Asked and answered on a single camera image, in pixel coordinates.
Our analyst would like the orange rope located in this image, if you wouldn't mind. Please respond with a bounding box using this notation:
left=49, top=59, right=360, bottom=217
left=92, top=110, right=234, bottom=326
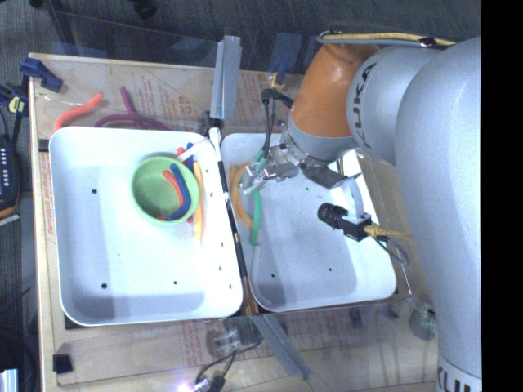
left=228, top=163, right=255, bottom=230

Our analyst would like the coral red rope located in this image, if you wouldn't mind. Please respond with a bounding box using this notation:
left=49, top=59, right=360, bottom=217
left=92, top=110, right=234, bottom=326
left=53, top=91, right=105, bottom=132

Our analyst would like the blue rope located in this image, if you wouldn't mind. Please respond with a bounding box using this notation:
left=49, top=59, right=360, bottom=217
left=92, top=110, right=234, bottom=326
left=165, top=141, right=199, bottom=222

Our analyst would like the white plastic tray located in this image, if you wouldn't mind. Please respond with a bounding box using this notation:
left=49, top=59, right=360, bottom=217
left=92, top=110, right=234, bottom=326
left=220, top=131, right=398, bottom=314
left=48, top=126, right=244, bottom=327

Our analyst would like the white rope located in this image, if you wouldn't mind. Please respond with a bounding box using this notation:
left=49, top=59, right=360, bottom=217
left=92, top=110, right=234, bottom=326
left=176, top=136, right=213, bottom=163

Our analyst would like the yellow rope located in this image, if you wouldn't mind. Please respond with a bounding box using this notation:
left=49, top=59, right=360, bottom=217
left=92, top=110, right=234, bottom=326
left=191, top=160, right=206, bottom=241

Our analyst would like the brown cardboard board red print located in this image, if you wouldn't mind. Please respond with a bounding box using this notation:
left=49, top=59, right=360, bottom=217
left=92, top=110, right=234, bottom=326
left=32, top=57, right=436, bottom=386

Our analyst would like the green bowl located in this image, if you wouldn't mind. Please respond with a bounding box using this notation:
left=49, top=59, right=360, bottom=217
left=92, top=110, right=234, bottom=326
left=130, top=155, right=202, bottom=226

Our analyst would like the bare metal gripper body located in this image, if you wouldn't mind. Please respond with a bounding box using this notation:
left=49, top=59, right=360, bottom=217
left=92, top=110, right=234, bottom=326
left=246, top=142, right=308, bottom=182

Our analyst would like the black cylinder on white bracket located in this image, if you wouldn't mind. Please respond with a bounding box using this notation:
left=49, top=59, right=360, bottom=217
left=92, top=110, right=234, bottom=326
left=317, top=174, right=373, bottom=243

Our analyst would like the green rope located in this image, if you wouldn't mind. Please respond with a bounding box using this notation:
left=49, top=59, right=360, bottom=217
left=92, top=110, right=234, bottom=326
left=248, top=188, right=263, bottom=247

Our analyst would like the purple rope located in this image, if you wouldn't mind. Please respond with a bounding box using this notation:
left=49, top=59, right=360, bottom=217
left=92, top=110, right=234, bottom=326
left=93, top=86, right=171, bottom=132

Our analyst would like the thin black and white rod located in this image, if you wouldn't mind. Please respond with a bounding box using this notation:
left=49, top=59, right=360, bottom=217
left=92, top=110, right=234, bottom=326
left=208, top=127, right=259, bottom=316

